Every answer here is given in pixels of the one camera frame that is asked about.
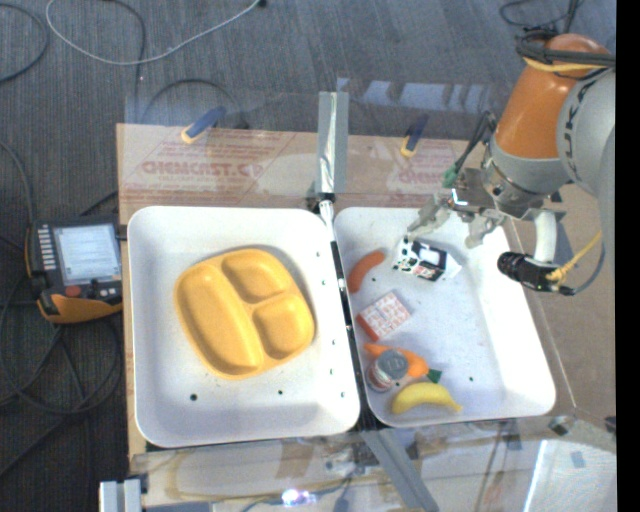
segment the yellow cable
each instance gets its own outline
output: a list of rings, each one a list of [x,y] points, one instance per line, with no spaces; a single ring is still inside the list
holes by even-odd
[[[539,71],[548,71],[550,73],[563,73],[566,71],[576,71],[580,69],[600,69],[606,66],[602,66],[599,64],[545,64],[544,62],[540,62],[534,59],[530,59],[529,57],[522,57],[524,61]]]
[[[598,231],[596,235],[591,239],[591,241],[587,245],[585,245],[582,248],[582,250],[578,251],[573,258],[571,258],[561,267],[558,267],[557,269],[555,269],[553,272],[549,272],[545,276],[547,280],[556,281],[558,284],[564,283],[567,279],[567,274],[569,273],[569,271],[573,267],[575,267],[576,263],[578,263],[578,260],[580,260],[580,258],[582,258],[585,254],[587,254],[591,249],[593,249],[593,246],[596,245],[596,242],[600,239],[601,236],[602,236],[602,231]]]

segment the tin can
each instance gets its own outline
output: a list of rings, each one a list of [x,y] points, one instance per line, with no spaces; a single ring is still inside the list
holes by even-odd
[[[365,372],[367,385],[379,393],[388,391],[393,383],[407,374],[409,362],[398,350],[385,350]]]

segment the yellow banana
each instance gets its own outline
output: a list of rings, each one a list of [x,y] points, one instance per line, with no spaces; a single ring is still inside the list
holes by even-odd
[[[391,412],[393,412],[393,414],[402,414],[409,409],[426,403],[448,405],[456,412],[462,410],[462,406],[451,398],[449,391],[442,384],[435,384],[434,382],[414,382],[402,388],[400,392],[393,397]]]

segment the blue and yellow clamp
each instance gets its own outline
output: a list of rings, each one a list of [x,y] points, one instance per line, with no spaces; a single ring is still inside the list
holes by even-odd
[[[215,126],[218,121],[222,119],[227,113],[227,109],[224,107],[217,107],[209,110],[205,115],[198,119],[195,123],[187,126],[180,136],[182,140],[187,144],[193,144],[196,140],[204,135],[207,128]]]
[[[402,146],[400,147],[400,153],[403,156],[411,158],[416,154],[418,141],[420,140],[420,137],[422,137],[422,132],[424,127],[427,125],[428,119],[429,117],[426,114],[423,114],[409,127],[407,133],[404,135]]]

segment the gray carpet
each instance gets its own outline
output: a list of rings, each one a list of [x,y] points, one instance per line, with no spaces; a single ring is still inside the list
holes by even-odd
[[[47,0],[12,2],[44,22]],[[50,14],[60,32],[90,53],[134,61],[143,31],[122,3],[144,20],[145,58],[249,5],[248,0],[58,0]],[[24,166],[35,216],[66,218],[116,190],[115,125],[125,121],[185,125],[206,106],[224,104],[233,115],[223,126],[315,131],[317,93],[340,89],[350,93],[351,133],[402,136],[407,119],[426,111],[425,136],[467,139],[483,110],[500,115],[523,67],[514,51],[520,28],[499,13],[505,3],[269,0],[266,8],[139,68],[89,58],[47,28],[42,58],[0,82],[0,142]],[[565,4],[532,0],[506,12],[512,20],[535,25],[560,17]],[[615,53],[615,0],[585,0],[572,29]],[[36,22],[0,2],[0,79],[26,66],[44,42]],[[199,80],[156,97],[185,79]],[[421,92],[403,94],[410,89]],[[386,91],[384,100],[375,99],[379,90]],[[90,213],[116,208],[111,197]],[[24,273],[18,247],[28,220],[15,162],[0,150],[0,302]],[[28,298],[22,287],[16,300]],[[117,326],[122,321],[111,320]],[[2,352],[16,378],[33,371],[51,334],[33,306],[8,309]],[[72,327],[64,340],[89,392],[114,357],[111,331],[103,323]],[[80,395],[70,368],[57,347],[30,393],[57,407],[73,407]],[[9,392],[0,375],[0,398]],[[89,414],[57,426],[60,418],[21,399],[0,408],[0,468],[11,465],[0,477],[0,511],[97,510],[98,482],[126,477],[122,382]]]

